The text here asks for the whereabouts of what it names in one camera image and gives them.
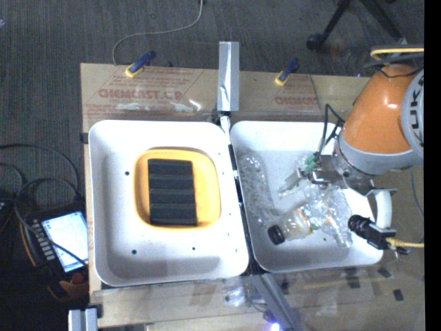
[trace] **black connector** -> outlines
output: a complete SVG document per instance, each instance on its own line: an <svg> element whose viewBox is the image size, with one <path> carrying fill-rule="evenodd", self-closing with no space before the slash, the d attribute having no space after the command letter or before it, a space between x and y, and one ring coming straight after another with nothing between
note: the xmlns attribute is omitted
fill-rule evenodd
<svg viewBox="0 0 441 331"><path fill-rule="evenodd" d="M349 229L359 237L367 240L367 243L379 250L390 248L386 238L396 235L396 230L391 228L380 228L369 218L353 215L348 220Z"/></svg>

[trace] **plastic bottle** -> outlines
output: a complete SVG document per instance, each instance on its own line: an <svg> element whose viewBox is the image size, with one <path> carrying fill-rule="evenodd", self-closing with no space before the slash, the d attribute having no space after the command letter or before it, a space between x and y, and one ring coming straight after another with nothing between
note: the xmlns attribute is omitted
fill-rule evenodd
<svg viewBox="0 0 441 331"><path fill-rule="evenodd" d="M340 188L330 187L309 203L289 210L268 228L268 236L274 244L293 239L304 239L314 230L321 229L331 235L338 246L348 248L351 233L347 221L351 208Z"/></svg>

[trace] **yellow cable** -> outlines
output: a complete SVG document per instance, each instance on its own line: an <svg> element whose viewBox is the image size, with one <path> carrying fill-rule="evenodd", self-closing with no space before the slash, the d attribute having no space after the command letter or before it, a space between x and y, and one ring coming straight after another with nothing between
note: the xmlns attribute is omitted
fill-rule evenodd
<svg viewBox="0 0 441 331"><path fill-rule="evenodd" d="M401 248L423 248L424 243L407 243L406 241L401 241L395 238L386 238L386 241L393 247Z"/></svg>
<svg viewBox="0 0 441 331"><path fill-rule="evenodd" d="M424 47L420 46L407 46L407 47L393 47L393 48L378 48L373 49L371 51L371 57L377 61L381 60L381 57L379 57L379 54L391 54L391 53L405 53L405 52L424 52Z"/></svg>

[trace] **bottle cap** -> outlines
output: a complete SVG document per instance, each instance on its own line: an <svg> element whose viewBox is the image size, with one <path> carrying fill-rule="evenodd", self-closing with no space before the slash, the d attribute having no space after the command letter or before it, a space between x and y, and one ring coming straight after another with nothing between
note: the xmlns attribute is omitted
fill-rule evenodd
<svg viewBox="0 0 441 331"><path fill-rule="evenodd" d="M272 227L268 228L268 237L275 245L285 241L282 230L278 227L278 225L273 225Z"/></svg>

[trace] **blue clamp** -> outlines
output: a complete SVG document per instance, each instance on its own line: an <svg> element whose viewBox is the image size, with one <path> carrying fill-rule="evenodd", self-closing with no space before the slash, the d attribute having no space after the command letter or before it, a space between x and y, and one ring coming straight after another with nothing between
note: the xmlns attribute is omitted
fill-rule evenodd
<svg viewBox="0 0 441 331"><path fill-rule="evenodd" d="M283 71L279 72L276 77L276 83L279 86L283 86L288 81L288 76L291 73L295 73L299 67L298 59L294 58L289 62L289 65L287 68L285 68Z"/></svg>
<svg viewBox="0 0 441 331"><path fill-rule="evenodd" d="M125 74L128 77L135 77L143 70L143 66L149 64L151 60L156 56L153 50L146 52L141 58L136 60L132 65L125 68Z"/></svg>

